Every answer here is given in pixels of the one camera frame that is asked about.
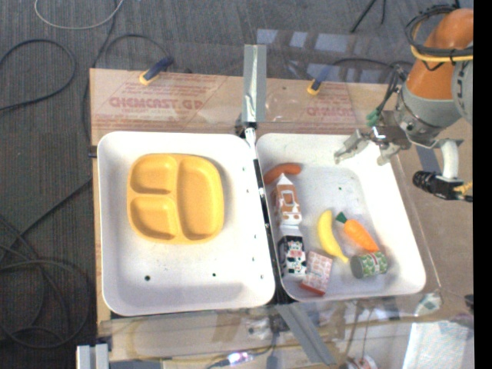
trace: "toy carrot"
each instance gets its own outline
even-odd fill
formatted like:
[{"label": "toy carrot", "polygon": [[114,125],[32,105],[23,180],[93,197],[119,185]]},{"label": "toy carrot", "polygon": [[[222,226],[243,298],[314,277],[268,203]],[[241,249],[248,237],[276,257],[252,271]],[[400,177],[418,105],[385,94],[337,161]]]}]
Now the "toy carrot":
[{"label": "toy carrot", "polygon": [[340,223],[344,223],[345,234],[347,234],[364,249],[369,252],[379,251],[379,247],[377,246],[374,239],[371,237],[371,234],[369,234],[364,226],[357,220],[353,218],[347,219],[342,212],[338,214],[336,220],[338,220]]}]

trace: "white tray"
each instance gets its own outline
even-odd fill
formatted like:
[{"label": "white tray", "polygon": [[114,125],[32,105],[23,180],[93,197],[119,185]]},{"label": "white tray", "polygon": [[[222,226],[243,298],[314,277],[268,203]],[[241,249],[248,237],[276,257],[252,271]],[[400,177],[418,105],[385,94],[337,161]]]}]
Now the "white tray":
[{"label": "white tray", "polygon": [[[408,221],[407,213],[391,164],[377,165],[379,148],[370,143],[360,154],[334,163],[346,135],[266,134],[258,139],[257,150],[263,173],[275,165],[297,162],[303,165],[299,175],[289,176],[298,192],[303,221],[301,233],[306,252],[322,252],[317,237],[317,220],[331,209],[334,217],[343,211],[348,218],[364,224],[388,258],[386,274],[356,279],[350,263],[334,259],[328,290],[322,298],[298,287],[296,281],[283,281],[284,289],[298,301],[335,301],[415,294],[426,282],[424,265]],[[267,186],[267,194],[272,185]],[[268,208],[273,220],[272,203]],[[334,233],[347,256],[361,254],[360,249],[341,232],[334,221]],[[273,230],[275,241],[281,238]]]},{"label": "white tray", "polygon": [[[154,243],[126,211],[133,162],[149,153],[208,158],[224,191],[224,227],[201,244]],[[268,240],[251,149],[234,135],[117,131],[98,145],[102,292],[123,316],[251,308],[274,293]]]}]

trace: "toy banana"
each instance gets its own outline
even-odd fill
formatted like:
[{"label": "toy banana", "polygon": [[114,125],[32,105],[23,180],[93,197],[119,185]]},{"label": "toy banana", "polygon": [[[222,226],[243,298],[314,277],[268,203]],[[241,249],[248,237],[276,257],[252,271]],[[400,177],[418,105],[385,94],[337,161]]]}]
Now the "toy banana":
[{"label": "toy banana", "polygon": [[333,215],[330,210],[324,211],[317,220],[317,236],[320,238],[321,247],[328,253],[340,258],[347,263],[348,258],[340,248],[333,231],[331,230]]}]

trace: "blue clamp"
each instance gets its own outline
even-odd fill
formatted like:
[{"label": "blue clamp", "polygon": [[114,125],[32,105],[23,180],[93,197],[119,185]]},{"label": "blue clamp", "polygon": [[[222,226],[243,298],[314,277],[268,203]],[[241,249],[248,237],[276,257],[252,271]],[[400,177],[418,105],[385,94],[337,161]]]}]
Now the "blue clamp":
[{"label": "blue clamp", "polygon": [[140,74],[140,83],[148,86],[151,82],[155,81],[159,75],[159,72],[166,71],[168,67],[173,64],[175,60],[169,56],[168,58],[163,58],[150,67],[147,71]]},{"label": "blue clamp", "polygon": [[326,80],[329,71],[330,67],[325,66],[321,70],[320,74],[310,82],[309,86],[306,89],[307,93],[309,93],[310,95],[317,95],[320,92],[321,83]]}]

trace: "gray carpet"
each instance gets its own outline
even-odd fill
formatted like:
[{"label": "gray carpet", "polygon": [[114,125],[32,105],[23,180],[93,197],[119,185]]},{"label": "gray carpet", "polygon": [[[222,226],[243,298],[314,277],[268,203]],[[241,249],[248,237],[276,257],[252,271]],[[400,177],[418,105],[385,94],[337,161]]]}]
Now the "gray carpet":
[{"label": "gray carpet", "polygon": [[[0,244],[15,251],[0,250],[0,268],[45,261],[0,273],[0,367],[74,367],[75,347],[97,338],[88,293],[95,279],[88,69],[145,69],[161,58],[145,38],[122,38],[107,53],[105,45],[144,35],[174,56],[171,71],[242,75],[244,45],[265,43],[268,77],[308,79],[339,58],[412,62],[404,26],[432,5],[454,3],[387,0],[383,10],[377,0],[351,33],[369,1],[125,0],[106,24],[74,31],[42,22],[35,0],[0,0],[0,56],[27,40],[59,43],[31,42],[0,61]],[[460,4],[473,8],[474,0]],[[84,27],[107,18],[114,3],[40,0],[38,8],[58,25]],[[56,95],[29,102],[72,72]],[[381,65],[352,62],[327,79],[385,83],[387,74]]]}]

